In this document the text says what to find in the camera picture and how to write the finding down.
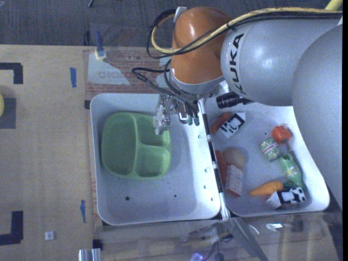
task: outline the yellow hose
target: yellow hose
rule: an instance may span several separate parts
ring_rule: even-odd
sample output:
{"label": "yellow hose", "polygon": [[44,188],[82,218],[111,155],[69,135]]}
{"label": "yellow hose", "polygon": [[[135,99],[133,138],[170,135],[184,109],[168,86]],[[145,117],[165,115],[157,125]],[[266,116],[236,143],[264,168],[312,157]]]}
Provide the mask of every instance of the yellow hose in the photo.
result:
{"label": "yellow hose", "polygon": [[[220,34],[221,32],[225,31],[229,27],[231,27],[231,26],[235,25],[236,23],[241,22],[241,21],[243,21],[243,20],[245,20],[245,19],[247,19],[249,17],[257,16],[257,15],[264,15],[264,14],[269,14],[269,13],[317,13],[317,14],[326,14],[326,13],[342,13],[342,12],[341,11],[335,11],[335,10],[327,10],[327,9],[312,9],[312,8],[298,8],[298,7],[266,8],[266,9],[252,11],[250,13],[241,15],[241,16],[239,16],[239,17],[237,17],[237,18],[227,22],[226,24],[222,25],[217,30],[211,32],[209,35],[207,35],[203,39],[199,40],[198,42],[196,42],[192,46],[184,49],[183,52],[186,52],[189,49],[194,49],[196,47],[199,47],[200,45],[203,45],[204,43],[206,43],[209,40],[211,40],[212,38],[216,37],[218,34]],[[151,34],[151,43],[152,43],[153,47],[157,51],[159,51],[161,53],[164,53],[164,54],[171,54],[171,53],[175,53],[175,52],[180,50],[180,48],[178,48],[178,49],[168,49],[168,48],[159,47],[156,44],[156,41],[155,41],[156,32],[157,32],[157,29],[158,29],[159,25],[161,25],[163,22],[165,22],[166,20],[168,20],[172,16],[174,16],[174,14],[172,14],[170,16],[167,16],[165,19],[161,20],[158,23],[158,26],[153,28],[152,34]]]}
{"label": "yellow hose", "polygon": [[331,0],[325,10],[337,10],[343,4],[343,0]]}

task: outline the grey floor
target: grey floor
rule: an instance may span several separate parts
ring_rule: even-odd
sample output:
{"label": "grey floor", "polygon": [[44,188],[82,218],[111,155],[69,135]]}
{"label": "grey floor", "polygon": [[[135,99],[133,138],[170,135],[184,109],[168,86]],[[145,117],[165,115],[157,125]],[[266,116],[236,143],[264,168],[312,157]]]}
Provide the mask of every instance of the grey floor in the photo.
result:
{"label": "grey floor", "polygon": [[[231,17],[267,7],[324,8],[330,0],[0,0],[0,44],[84,45],[99,30],[110,46],[144,46],[149,26],[164,10],[199,5]],[[170,32],[163,33],[170,38]]]}

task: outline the green bottle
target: green bottle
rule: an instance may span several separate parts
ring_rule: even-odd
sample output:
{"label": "green bottle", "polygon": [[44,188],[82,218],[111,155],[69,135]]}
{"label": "green bottle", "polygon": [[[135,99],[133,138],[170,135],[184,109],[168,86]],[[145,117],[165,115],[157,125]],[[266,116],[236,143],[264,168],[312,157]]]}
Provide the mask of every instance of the green bottle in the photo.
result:
{"label": "green bottle", "polygon": [[287,179],[293,182],[297,187],[306,191],[306,187],[302,181],[302,173],[300,168],[295,164],[293,156],[287,153],[278,159],[281,167],[283,168]]}

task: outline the yellow pole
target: yellow pole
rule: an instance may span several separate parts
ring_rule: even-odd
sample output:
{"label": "yellow pole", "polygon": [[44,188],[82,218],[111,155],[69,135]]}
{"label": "yellow pole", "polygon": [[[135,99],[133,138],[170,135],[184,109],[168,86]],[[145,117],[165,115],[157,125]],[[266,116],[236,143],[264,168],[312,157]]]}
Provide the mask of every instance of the yellow pole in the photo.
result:
{"label": "yellow pole", "polygon": [[325,10],[336,11],[343,4],[343,0],[331,0]]}

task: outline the green plate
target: green plate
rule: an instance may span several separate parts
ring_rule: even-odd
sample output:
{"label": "green plate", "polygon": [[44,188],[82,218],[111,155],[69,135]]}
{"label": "green plate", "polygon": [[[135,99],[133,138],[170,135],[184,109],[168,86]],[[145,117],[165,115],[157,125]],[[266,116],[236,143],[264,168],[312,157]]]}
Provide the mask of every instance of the green plate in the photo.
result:
{"label": "green plate", "polygon": [[112,174],[124,178],[155,179],[170,166],[171,142],[168,131],[156,135],[153,117],[118,112],[105,123],[101,159]]}

